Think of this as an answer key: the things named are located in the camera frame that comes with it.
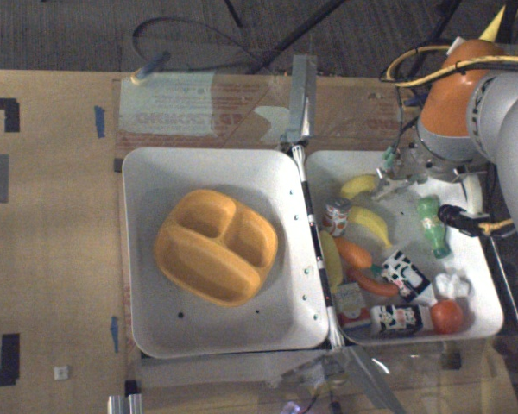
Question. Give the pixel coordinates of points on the small white and orange can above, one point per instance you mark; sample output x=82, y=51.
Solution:
x=336, y=218

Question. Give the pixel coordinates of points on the orange carrot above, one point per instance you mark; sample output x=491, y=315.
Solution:
x=354, y=252

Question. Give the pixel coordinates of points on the red-orange tomato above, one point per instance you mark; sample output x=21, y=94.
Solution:
x=447, y=316

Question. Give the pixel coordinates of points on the brown cardboard board red print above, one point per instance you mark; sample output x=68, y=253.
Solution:
x=241, y=110

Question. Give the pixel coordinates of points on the green plastic bottle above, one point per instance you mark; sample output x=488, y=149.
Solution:
x=433, y=227

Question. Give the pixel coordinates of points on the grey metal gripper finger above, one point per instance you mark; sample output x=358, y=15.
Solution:
x=390, y=190
x=385, y=178

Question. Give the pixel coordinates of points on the black and white milk carton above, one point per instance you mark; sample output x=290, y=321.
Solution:
x=397, y=319
x=408, y=276

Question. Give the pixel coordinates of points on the orange divided plate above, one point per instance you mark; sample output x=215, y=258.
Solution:
x=211, y=248

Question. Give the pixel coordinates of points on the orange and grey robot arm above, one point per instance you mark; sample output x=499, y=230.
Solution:
x=496, y=114

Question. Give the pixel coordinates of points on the long pale yellow banana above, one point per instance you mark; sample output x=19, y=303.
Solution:
x=331, y=259

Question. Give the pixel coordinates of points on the black cylinder on white bracket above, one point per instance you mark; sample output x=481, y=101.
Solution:
x=459, y=219

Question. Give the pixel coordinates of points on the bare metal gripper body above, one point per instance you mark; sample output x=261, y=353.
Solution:
x=418, y=164

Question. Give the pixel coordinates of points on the short yellow banana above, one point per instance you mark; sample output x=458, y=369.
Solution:
x=357, y=186

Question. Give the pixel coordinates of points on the beige and red packet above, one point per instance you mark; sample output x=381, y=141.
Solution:
x=351, y=302

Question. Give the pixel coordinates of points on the small white square block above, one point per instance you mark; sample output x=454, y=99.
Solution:
x=61, y=372

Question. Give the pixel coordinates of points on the curved yellow banana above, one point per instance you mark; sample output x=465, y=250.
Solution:
x=369, y=222

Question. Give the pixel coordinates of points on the white crumpled object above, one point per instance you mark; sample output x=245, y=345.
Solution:
x=452, y=285

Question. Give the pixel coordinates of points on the red-orange sausage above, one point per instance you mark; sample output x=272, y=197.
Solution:
x=373, y=284

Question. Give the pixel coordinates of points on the white plastic tray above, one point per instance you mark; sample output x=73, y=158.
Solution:
x=470, y=283
x=207, y=171

